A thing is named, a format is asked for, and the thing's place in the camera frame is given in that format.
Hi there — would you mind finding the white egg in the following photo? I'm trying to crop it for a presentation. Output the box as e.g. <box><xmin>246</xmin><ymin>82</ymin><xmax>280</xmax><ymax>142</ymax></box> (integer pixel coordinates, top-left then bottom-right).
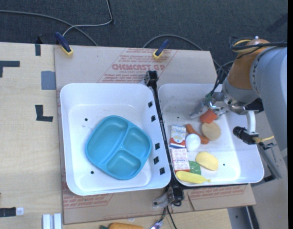
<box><xmin>185</xmin><ymin>133</ymin><xmax>201</xmax><ymax>152</ymax></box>

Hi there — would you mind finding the orange rounded block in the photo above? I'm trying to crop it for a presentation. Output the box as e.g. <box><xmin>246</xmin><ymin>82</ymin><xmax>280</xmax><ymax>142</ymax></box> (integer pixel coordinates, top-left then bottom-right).
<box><xmin>199</xmin><ymin>108</ymin><xmax>218</xmax><ymax>125</ymax></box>

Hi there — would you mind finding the green packet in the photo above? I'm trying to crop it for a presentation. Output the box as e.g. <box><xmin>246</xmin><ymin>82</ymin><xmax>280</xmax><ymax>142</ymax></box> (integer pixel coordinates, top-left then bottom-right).
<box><xmin>188</xmin><ymin>160</ymin><xmax>202</xmax><ymax>176</ymax></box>

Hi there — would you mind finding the thin black rod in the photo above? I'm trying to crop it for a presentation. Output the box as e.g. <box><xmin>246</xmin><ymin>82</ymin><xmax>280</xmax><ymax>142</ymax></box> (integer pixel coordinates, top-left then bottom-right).
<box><xmin>150</xmin><ymin>84</ymin><xmax>178</xmax><ymax>188</ymax></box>

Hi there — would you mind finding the black cylinder on white bracket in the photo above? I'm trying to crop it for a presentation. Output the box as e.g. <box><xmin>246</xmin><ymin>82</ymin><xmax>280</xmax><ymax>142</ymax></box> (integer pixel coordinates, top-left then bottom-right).
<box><xmin>232</xmin><ymin>110</ymin><xmax>260</xmax><ymax>146</ymax></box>

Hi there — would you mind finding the blue divided plate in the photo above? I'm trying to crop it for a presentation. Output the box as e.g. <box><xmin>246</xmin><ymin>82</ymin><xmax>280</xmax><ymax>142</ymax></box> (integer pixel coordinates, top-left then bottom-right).
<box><xmin>84</xmin><ymin>114</ymin><xmax>153</xmax><ymax>181</ymax></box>

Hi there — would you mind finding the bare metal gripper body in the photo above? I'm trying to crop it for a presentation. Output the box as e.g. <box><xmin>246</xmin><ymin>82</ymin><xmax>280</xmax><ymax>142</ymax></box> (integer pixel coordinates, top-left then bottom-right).
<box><xmin>204</xmin><ymin>92</ymin><xmax>248</xmax><ymax>115</ymax></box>

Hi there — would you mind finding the yellow banana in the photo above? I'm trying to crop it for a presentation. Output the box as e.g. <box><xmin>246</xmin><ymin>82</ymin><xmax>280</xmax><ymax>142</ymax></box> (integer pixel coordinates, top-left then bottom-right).
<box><xmin>175</xmin><ymin>170</ymin><xmax>212</xmax><ymax>184</ymax></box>

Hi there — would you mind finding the pink and white carton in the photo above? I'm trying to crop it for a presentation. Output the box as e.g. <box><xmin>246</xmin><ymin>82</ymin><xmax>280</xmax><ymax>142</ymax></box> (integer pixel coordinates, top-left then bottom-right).
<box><xmin>170</xmin><ymin>147</ymin><xmax>191</xmax><ymax>173</ymax></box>

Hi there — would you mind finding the tan round biscuit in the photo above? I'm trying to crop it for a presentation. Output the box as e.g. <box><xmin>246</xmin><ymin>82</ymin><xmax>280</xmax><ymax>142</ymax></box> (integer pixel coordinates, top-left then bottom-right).
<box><xmin>200</xmin><ymin>121</ymin><xmax>221</xmax><ymax>141</ymax></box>

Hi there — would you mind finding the white plastic tray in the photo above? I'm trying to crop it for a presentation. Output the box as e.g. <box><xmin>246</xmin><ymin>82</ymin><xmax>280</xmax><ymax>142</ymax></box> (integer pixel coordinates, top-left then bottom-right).
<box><xmin>157</xmin><ymin>83</ymin><xmax>265</xmax><ymax>187</ymax></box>
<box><xmin>59</xmin><ymin>83</ymin><xmax>172</xmax><ymax>197</ymax></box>

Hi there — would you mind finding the orange sausage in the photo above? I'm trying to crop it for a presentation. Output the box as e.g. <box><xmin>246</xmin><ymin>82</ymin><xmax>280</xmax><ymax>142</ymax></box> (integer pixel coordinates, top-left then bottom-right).
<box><xmin>185</xmin><ymin>123</ymin><xmax>210</xmax><ymax>145</ymax></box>

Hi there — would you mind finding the brown cardboard board red print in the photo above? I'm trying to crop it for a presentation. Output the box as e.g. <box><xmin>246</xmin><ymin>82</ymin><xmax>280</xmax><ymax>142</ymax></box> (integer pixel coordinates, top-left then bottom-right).
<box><xmin>53</xmin><ymin>44</ymin><xmax>257</xmax><ymax>225</ymax></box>

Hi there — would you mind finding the black block with thin wires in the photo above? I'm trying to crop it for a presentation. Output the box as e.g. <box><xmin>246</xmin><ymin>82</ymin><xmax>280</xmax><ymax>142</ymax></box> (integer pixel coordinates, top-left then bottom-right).
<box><xmin>169</xmin><ymin>186</ymin><xmax>185</xmax><ymax>207</ymax></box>
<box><xmin>144</xmin><ymin>70</ymin><xmax>159</xmax><ymax>87</ymax></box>

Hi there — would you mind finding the yellow bread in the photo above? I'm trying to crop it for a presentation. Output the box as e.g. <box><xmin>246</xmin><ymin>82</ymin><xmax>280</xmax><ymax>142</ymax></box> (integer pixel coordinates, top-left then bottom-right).
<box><xmin>195</xmin><ymin>151</ymin><xmax>219</xmax><ymax>172</ymax></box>

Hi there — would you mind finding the orange and white carton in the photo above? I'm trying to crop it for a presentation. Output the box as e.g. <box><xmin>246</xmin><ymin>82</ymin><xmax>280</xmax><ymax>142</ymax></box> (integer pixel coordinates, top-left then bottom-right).
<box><xmin>169</xmin><ymin>124</ymin><xmax>187</xmax><ymax>149</ymax></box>

